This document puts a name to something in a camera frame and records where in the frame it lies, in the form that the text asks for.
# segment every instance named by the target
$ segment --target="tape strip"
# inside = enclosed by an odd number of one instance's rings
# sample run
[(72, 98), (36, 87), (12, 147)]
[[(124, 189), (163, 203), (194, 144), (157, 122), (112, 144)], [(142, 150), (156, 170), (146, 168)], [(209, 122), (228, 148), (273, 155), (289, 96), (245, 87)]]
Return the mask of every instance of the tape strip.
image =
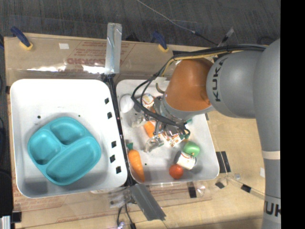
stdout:
[(265, 159), (281, 159), (281, 151), (262, 151), (262, 155)]

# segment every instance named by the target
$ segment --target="white sticker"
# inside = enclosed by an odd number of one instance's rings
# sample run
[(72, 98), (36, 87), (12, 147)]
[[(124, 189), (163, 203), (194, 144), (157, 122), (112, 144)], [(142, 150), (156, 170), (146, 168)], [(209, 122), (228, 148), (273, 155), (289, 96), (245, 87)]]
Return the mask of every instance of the white sticker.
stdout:
[(67, 43), (59, 43), (60, 49), (69, 49), (69, 45)]
[(259, 173), (261, 177), (265, 178), (265, 169), (261, 168), (261, 172)]

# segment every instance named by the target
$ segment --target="can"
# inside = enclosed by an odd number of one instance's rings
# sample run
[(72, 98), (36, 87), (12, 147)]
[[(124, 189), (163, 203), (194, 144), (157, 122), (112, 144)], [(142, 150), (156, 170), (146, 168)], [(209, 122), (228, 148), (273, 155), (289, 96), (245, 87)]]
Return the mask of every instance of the can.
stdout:
[(191, 170), (196, 165), (197, 159), (196, 159), (196, 157), (179, 150), (177, 152), (173, 162), (175, 164), (182, 166), (183, 168), (185, 168), (187, 170)]

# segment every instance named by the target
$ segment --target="egg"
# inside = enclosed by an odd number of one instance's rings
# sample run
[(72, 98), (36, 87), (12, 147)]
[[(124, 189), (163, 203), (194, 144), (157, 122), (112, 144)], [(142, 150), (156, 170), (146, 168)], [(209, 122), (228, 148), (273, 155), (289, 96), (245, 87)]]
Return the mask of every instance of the egg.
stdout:
[(120, 110), (122, 113), (127, 113), (134, 106), (134, 102), (131, 99), (130, 94), (123, 95), (120, 99)]

